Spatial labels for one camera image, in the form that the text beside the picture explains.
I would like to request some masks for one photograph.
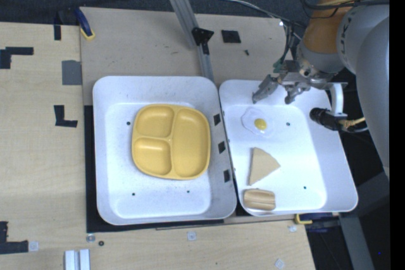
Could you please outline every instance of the black clip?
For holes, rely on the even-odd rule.
[[[191,31],[196,44],[202,46],[202,52],[209,55],[208,50],[208,41],[214,35],[214,32],[211,30],[205,30],[199,27],[194,27]]]

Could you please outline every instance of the wooden triangle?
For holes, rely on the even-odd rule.
[[[249,175],[249,185],[268,176],[280,167],[277,160],[269,153],[255,147],[252,151],[251,172]]]

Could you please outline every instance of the blue clamp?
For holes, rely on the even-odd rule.
[[[86,40],[92,40],[96,35],[90,28],[89,22],[87,21],[86,16],[84,16],[83,11],[81,11],[79,8],[76,8],[75,16],[80,25],[80,33],[82,33],[83,37]]]

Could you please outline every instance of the yellow divided plate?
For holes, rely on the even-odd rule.
[[[132,159],[144,173],[159,178],[189,180],[208,168],[211,135],[198,110],[171,104],[151,104],[135,117]]]

